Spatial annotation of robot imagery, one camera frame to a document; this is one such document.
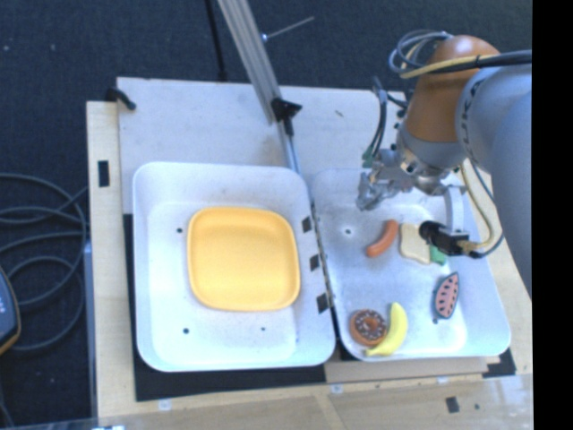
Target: banana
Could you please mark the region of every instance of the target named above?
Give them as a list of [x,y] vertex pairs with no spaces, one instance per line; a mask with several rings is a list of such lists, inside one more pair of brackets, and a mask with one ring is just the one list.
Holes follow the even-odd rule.
[[404,342],[408,331],[408,317],[400,303],[392,303],[388,334],[380,344],[364,351],[367,357],[375,355],[388,356],[394,353]]

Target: dark background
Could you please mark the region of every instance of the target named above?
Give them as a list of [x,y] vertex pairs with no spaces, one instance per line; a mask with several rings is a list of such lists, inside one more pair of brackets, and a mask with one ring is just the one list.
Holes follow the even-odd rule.
[[[315,18],[267,45],[282,85],[370,89],[376,74],[386,88],[402,90],[387,59],[410,30],[471,34],[502,52],[528,49],[533,42],[533,0],[249,1],[262,32]],[[229,81],[248,82],[213,3]],[[78,193],[88,184],[86,101],[103,100],[118,76],[215,81],[218,66],[203,0],[0,0],[0,172],[40,177]],[[53,197],[0,179],[0,210],[58,205]],[[85,198],[80,205],[87,213]],[[0,239],[24,234],[2,227]],[[75,241],[51,248],[70,254],[77,246]],[[19,258],[13,255],[0,254],[6,271]],[[51,273],[61,272],[36,268],[14,283],[18,297],[39,291]],[[67,293],[42,314],[23,317],[24,340],[64,326],[78,301],[77,287]],[[48,351],[0,357],[4,402],[16,425],[90,416],[86,339],[84,315]]]

